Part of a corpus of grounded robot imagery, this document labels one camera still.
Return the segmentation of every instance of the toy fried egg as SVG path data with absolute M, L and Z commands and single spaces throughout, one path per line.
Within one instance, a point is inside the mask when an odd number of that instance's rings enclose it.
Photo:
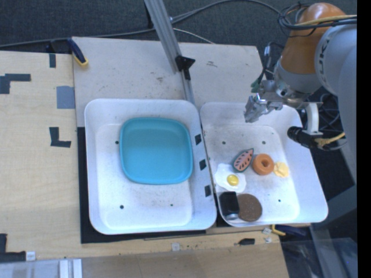
M 229 164 L 219 164 L 214 179 L 217 185 L 231 192 L 243 192 L 246 187 L 245 175 L 235 173 Z

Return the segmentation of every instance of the brown cookie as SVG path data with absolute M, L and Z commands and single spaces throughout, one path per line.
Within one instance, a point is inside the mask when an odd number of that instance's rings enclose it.
M 244 221 L 256 221 L 263 212 L 259 200 L 248 193 L 237 196 L 239 213 L 238 217 Z

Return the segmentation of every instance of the gray tape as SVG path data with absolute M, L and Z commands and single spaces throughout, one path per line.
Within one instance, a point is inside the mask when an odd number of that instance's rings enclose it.
M 49 67 L 50 68 L 57 67 L 56 54 L 54 53 L 49 53 Z
M 71 86 L 57 87 L 57 108 L 74 109 L 75 108 L 75 89 Z

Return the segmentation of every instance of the toy donut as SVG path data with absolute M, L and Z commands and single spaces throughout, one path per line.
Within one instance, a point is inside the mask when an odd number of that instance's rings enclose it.
M 273 171 L 274 162 L 266 153 L 260 153 L 254 158 L 252 166 L 257 174 L 267 175 Z

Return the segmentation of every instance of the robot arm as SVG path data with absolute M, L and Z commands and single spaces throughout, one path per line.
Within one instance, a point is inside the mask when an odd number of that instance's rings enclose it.
M 290 128 L 288 135 L 306 147 L 317 147 L 322 135 L 318 131 L 317 104 L 306 99 L 323 86 L 338 97 L 343 129 L 356 153 L 357 21 L 345 19 L 335 24 L 337 18 L 347 16 L 328 3 L 306 8 L 295 26 L 327 22 L 322 24 L 327 27 L 298 28 L 290 33 L 273 80 L 260 81 L 256 95 L 248 99 L 246 122 L 254 122 L 283 105 L 305 109 L 307 128 Z

